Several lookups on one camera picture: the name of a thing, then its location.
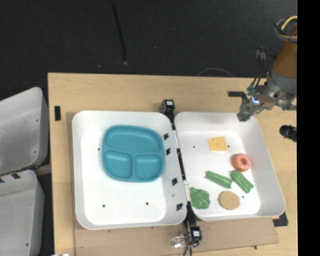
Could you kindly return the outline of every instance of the donut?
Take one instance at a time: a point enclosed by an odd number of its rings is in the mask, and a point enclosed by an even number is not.
[[[240,154],[236,154],[232,158],[232,165],[236,170],[240,172],[244,172],[251,167],[252,163],[249,156],[247,156],[246,154],[240,153]]]

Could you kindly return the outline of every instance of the wooden table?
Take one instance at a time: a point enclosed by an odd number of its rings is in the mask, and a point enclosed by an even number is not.
[[[251,82],[251,78],[49,73],[55,253],[76,255],[67,113],[82,110],[158,111],[163,99],[174,100],[176,113],[237,113],[241,98],[229,97],[227,91],[246,91]],[[274,107],[272,111],[265,110],[255,116],[260,123],[286,202],[285,212],[289,224],[275,228],[279,243],[258,246],[257,250],[252,247],[207,252],[195,250],[195,255],[298,255],[297,144],[279,133],[282,125],[297,126],[296,114],[295,111],[282,111]],[[119,250],[127,250],[130,254],[129,248],[125,246]]]

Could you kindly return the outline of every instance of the yellow cheese slice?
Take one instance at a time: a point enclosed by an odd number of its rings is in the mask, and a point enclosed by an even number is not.
[[[224,136],[208,139],[211,151],[226,151],[228,145]]]

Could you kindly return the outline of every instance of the tan round patty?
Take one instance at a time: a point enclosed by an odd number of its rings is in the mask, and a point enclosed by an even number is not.
[[[223,191],[219,196],[220,205],[228,210],[234,210],[239,207],[239,197],[231,191]]]

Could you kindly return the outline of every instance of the green toy vegetable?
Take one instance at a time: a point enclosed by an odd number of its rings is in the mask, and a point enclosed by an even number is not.
[[[254,188],[249,180],[239,171],[233,170],[230,174],[231,179],[239,185],[240,188],[247,194]]]
[[[210,204],[209,193],[203,189],[190,188],[192,206],[196,209],[207,209]]]
[[[205,177],[214,183],[217,183],[227,189],[231,189],[231,184],[233,180],[229,177],[222,176],[210,170],[205,172]]]

